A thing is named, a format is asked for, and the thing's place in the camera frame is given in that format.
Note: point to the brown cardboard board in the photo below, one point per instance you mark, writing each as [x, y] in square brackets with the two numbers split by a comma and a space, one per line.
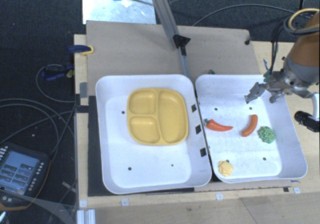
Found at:
[140, 51]

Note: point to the yellow lumpy toy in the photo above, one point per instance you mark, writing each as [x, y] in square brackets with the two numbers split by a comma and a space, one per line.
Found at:
[225, 168]

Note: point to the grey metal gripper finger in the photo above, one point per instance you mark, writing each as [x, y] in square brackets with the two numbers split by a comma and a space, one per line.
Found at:
[255, 92]
[274, 97]

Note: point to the yellow divided plate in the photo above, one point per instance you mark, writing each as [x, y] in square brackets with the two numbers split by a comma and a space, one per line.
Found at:
[170, 115]

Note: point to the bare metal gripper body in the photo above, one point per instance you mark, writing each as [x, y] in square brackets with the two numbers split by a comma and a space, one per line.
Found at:
[278, 83]

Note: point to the white plastic tray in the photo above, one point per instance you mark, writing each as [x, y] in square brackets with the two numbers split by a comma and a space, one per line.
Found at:
[150, 168]
[250, 158]

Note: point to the black cylinder on white bracket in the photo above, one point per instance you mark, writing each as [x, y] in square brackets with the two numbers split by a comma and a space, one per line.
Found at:
[306, 119]

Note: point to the orange sausage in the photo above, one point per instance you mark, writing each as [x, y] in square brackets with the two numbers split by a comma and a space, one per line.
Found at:
[250, 127]

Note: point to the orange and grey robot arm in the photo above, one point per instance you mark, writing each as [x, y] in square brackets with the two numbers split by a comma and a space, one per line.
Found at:
[305, 53]

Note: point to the green grapes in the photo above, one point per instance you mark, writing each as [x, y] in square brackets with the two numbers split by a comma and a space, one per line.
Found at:
[266, 135]

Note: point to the orange carrot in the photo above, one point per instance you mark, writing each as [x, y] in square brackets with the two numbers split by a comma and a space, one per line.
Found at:
[217, 126]

